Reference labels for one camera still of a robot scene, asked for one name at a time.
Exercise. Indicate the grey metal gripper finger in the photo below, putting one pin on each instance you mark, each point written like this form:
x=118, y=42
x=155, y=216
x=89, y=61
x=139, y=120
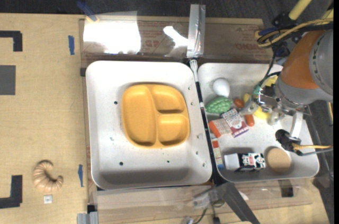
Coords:
x=274, y=117
x=248, y=109

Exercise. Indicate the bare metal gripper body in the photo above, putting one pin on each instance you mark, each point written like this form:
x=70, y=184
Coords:
x=270, y=101

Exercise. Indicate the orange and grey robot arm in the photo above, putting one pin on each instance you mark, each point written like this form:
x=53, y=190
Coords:
x=299, y=72

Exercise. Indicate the orange sausage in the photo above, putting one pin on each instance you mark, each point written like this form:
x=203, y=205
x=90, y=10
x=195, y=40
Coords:
x=249, y=120

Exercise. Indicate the yellow banana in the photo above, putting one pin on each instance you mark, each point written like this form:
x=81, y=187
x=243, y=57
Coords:
x=260, y=113

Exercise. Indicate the colourful printed packet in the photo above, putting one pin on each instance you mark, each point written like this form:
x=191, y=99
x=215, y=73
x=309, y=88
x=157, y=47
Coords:
x=235, y=123

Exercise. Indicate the yellow block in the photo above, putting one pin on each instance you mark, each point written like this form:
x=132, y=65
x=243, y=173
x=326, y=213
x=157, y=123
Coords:
x=270, y=81

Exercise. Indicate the white plastic tray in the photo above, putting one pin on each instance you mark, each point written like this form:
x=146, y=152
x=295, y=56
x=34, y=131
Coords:
x=259, y=138
x=106, y=117

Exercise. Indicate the green grapes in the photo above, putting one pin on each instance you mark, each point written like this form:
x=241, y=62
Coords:
x=218, y=106

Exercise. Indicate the orange and white carton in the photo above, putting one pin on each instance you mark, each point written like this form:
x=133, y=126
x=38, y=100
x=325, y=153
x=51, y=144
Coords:
x=219, y=127

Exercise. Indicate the white egg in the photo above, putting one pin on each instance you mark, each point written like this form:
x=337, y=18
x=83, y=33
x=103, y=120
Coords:
x=221, y=86

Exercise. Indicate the tan round biscuit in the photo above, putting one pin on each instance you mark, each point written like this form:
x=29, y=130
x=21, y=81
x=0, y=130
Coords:
x=278, y=160

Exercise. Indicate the cow print milk carton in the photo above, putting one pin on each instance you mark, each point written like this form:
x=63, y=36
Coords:
x=249, y=161

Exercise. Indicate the white carton with coloured print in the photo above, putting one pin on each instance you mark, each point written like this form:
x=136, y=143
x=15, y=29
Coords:
x=216, y=154

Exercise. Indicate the orange divided plate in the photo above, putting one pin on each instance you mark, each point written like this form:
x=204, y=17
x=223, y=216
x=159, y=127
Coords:
x=140, y=117

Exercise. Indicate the tan croissant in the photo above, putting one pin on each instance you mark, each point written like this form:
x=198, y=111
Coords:
x=45, y=178

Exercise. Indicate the small white square tag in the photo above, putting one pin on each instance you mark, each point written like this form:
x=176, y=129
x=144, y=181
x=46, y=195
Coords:
x=48, y=199

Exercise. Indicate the black cylinder on white bracket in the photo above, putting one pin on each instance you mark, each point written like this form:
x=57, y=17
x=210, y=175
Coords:
x=285, y=139

